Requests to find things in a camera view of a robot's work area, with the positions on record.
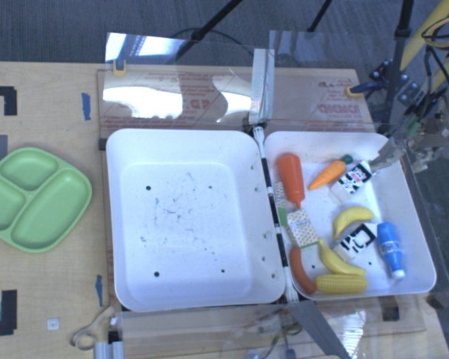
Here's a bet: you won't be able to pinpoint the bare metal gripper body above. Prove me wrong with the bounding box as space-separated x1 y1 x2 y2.
399 116 449 156

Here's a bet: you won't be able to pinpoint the white plastic tray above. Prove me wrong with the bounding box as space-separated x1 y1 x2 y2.
263 130 438 301
105 127 287 313

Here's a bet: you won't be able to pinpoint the black and white milk carton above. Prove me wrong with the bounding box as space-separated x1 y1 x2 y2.
329 160 374 203
332 222 379 263

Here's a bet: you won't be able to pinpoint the orange carrot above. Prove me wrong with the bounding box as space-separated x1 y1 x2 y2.
307 154 355 191

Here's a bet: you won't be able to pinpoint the yellow banana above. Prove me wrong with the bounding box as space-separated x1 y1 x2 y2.
332 206 376 241
317 239 367 277

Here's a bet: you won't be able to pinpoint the blue bottle white cap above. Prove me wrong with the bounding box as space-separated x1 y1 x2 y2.
376 221 406 280

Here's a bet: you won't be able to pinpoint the brown cardboard board red print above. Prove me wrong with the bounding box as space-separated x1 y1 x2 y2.
97 67 428 337

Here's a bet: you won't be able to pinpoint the orange squeeze bottle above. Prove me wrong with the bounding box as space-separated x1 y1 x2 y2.
277 153 307 210

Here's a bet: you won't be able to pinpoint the white and orange cracker packet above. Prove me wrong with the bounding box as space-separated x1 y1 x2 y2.
278 206 320 249
272 180 293 209

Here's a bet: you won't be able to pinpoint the black tripod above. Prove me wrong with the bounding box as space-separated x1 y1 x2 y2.
167 0 422 126

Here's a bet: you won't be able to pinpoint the thin black and white rod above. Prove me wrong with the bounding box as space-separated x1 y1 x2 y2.
251 124 300 303

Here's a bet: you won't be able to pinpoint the yellow corn cob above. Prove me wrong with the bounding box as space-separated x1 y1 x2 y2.
314 273 369 295

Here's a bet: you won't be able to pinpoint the orange-brown sausage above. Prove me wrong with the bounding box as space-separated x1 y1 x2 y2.
289 247 317 295

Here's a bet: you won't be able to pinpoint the green divided plate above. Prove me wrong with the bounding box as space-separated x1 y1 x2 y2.
0 147 94 254

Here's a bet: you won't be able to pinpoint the beige handled scissors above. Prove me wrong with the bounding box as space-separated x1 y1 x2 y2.
70 304 117 352

